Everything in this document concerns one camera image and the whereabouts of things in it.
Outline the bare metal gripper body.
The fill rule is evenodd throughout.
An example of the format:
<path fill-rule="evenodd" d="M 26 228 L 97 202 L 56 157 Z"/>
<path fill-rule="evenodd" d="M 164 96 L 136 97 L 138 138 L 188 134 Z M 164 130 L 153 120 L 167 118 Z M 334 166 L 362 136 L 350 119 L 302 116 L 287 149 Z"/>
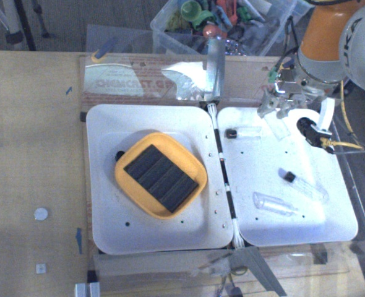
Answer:
<path fill-rule="evenodd" d="M 282 69 L 275 81 L 273 100 L 278 104 L 309 104 L 327 97 L 324 86 L 299 69 Z"/>

